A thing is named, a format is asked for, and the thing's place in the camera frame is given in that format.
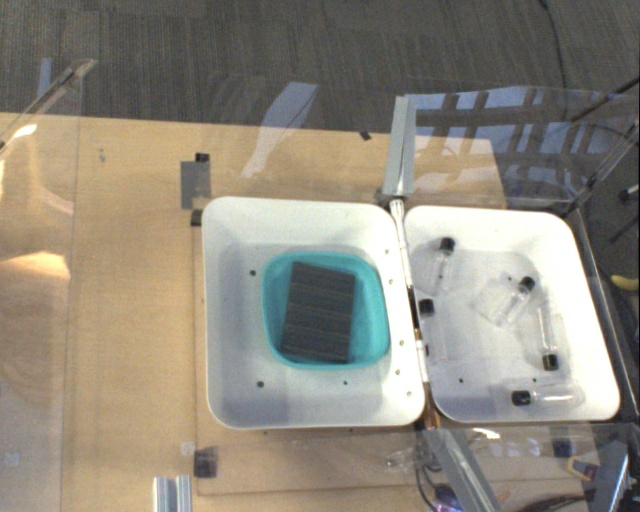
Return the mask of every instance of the wooden table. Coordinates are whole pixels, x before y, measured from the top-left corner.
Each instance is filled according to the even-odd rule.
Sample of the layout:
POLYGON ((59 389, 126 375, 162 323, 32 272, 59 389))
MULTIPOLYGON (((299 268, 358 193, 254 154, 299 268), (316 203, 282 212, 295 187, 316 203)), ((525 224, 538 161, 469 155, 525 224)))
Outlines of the wooden table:
MULTIPOLYGON (((153 478, 192 473, 190 450, 203 435, 194 343, 200 283, 194 280, 191 212, 180 208, 180 162, 209 153, 216 196, 372 201, 388 136, 373 134, 365 142, 357 133, 88 118, 80 120, 79 133, 62 509, 152 510, 153 478)), ((468 193, 468 180, 459 186, 468 193)), ((478 186, 486 187, 489 205, 504 204, 497 173, 478 186)), ((455 191, 456 180, 447 187, 455 191)), ((221 437, 219 444, 242 441, 231 431, 221 437)), ((275 438, 286 440, 286 433, 275 438)), ((549 454, 516 463, 490 451, 481 465, 511 510, 535 497, 581 490, 549 454)), ((409 482, 195 494, 194 510, 422 511, 424 505, 409 482)))

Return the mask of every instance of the teal bowl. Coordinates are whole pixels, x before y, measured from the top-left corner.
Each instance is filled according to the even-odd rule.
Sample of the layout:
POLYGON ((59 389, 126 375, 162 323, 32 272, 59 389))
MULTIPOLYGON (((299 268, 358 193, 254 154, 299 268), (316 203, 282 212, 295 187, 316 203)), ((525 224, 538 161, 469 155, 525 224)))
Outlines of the teal bowl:
POLYGON ((282 363, 306 370, 345 370, 379 361, 389 349, 389 321, 376 270, 363 259, 338 252, 288 252, 267 262, 261 280, 262 321, 267 343, 282 363), (313 361, 280 351, 293 263, 348 272, 356 278, 347 363, 313 361))

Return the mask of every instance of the black cap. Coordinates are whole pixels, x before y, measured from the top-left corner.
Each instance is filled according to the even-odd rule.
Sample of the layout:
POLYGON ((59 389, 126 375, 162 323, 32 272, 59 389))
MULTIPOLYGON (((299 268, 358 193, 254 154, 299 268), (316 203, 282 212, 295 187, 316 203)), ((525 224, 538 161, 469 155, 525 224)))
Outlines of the black cap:
POLYGON ((531 403, 531 393, 528 391, 514 391, 511 393, 511 403, 513 405, 529 405, 531 403))
POLYGON ((456 241, 453 238, 445 237, 440 241, 440 250, 453 252, 456 247, 456 241))
POLYGON ((420 314, 424 316, 433 316, 436 313, 431 299, 422 299, 418 302, 418 309, 420 310, 420 314))
POLYGON ((558 365, 558 356, 555 354, 545 354, 542 356, 542 366, 548 372, 553 372, 560 368, 558 365))
POLYGON ((520 286, 524 286, 527 290, 531 291, 536 286, 536 282, 529 276, 525 276, 520 281, 520 286))

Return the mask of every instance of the white plastic tray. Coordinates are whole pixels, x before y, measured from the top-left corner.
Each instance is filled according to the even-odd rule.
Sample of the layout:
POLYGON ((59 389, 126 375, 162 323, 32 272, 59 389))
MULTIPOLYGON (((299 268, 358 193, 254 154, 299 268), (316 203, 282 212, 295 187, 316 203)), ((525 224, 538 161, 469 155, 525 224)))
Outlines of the white plastic tray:
POLYGON ((203 216, 207 397, 223 424, 239 429, 395 426, 424 408, 409 301, 391 217, 364 204, 225 197, 203 216), (284 365, 267 347, 260 271, 274 256, 342 251, 378 270, 390 349, 351 370, 284 365))
POLYGON ((405 219, 418 299, 437 244, 452 237, 456 248, 448 291, 434 298, 441 340, 427 340, 429 380, 438 408, 461 422, 606 420, 620 405, 611 363, 569 227, 546 213, 420 206, 405 219), (494 326, 473 303, 490 279, 525 275, 538 283, 532 297, 555 303, 564 324, 560 370, 544 371, 536 351, 540 336, 533 307, 512 329, 494 326), (438 343, 449 358, 437 360, 438 343), (516 407, 514 389, 573 380, 584 392, 577 406, 516 407))

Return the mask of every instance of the gray floor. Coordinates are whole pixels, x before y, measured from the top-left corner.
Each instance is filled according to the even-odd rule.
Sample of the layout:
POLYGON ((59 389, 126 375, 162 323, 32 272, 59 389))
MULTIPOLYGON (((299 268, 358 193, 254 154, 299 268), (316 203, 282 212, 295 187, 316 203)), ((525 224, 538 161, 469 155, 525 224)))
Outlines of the gray floor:
MULTIPOLYGON (((259 124, 294 81, 322 89, 307 125, 388 129, 394 94, 606 92, 640 56, 640 0, 0 0, 0 20, 0 111, 33 99, 42 59, 92 57, 84 114, 138 119, 259 124)), ((637 216, 615 202, 632 153, 590 218, 604 270, 637 276, 637 222, 610 242, 637 216)))

